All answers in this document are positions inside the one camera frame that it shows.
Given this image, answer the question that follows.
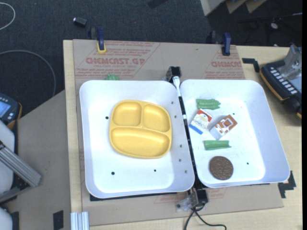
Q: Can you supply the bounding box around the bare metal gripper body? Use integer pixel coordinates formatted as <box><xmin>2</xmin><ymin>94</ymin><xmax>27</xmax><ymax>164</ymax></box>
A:
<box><xmin>289</xmin><ymin>44</ymin><xmax>302</xmax><ymax>58</ymax></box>

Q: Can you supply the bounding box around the white plastic tray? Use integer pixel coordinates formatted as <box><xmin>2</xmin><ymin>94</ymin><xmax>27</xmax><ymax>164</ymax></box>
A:
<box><xmin>179</xmin><ymin>79</ymin><xmax>291</xmax><ymax>189</ymax></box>
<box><xmin>79</xmin><ymin>80</ymin><xmax>195</xmax><ymax>199</ymax></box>

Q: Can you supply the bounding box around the white and orange carton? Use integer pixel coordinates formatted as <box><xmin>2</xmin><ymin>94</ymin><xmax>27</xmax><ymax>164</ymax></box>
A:
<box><xmin>209</xmin><ymin>114</ymin><xmax>238</xmax><ymax>140</ymax></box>

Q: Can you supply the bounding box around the green bean bundle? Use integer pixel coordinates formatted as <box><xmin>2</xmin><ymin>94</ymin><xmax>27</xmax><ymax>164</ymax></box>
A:
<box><xmin>204</xmin><ymin>139</ymin><xmax>231</xmax><ymax>151</ymax></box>
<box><xmin>196</xmin><ymin>98</ymin><xmax>221</xmax><ymax>111</ymax></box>

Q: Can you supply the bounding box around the brown cardboard board red print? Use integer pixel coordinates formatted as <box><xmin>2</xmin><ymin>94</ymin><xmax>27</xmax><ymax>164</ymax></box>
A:
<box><xmin>72</xmin><ymin>39</ymin><xmax>285</xmax><ymax>226</ymax></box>

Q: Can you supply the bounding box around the white red blue carton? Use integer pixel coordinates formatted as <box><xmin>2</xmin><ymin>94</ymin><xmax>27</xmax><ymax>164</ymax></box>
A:
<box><xmin>189</xmin><ymin>108</ymin><xmax>213</xmax><ymax>135</ymax></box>

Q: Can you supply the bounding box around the thin black and white rod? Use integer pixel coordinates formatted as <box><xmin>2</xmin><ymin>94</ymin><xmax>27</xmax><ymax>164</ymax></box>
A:
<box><xmin>172</xmin><ymin>76</ymin><xmax>198</xmax><ymax>189</ymax></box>

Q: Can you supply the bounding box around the brown round biscuit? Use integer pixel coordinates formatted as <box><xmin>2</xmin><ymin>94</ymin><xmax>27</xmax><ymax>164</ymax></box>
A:
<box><xmin>209</xmin><ymin>156</ymin><xmax>234</xmax><ymax>181</ymax></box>

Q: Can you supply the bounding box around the yellow divided plate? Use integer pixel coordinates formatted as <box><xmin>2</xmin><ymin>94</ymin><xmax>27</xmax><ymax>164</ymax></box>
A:
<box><xmin>108</xmin><ymin>100</ymin><xmax>172</xmax><ymax>160</ymax></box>

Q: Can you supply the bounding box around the small black box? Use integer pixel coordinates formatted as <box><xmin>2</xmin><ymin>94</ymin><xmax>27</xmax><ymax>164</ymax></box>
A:
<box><xmin>72</xmin><ymin>17</ymin><xmax>88</xmax><ymax>28</ymax></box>

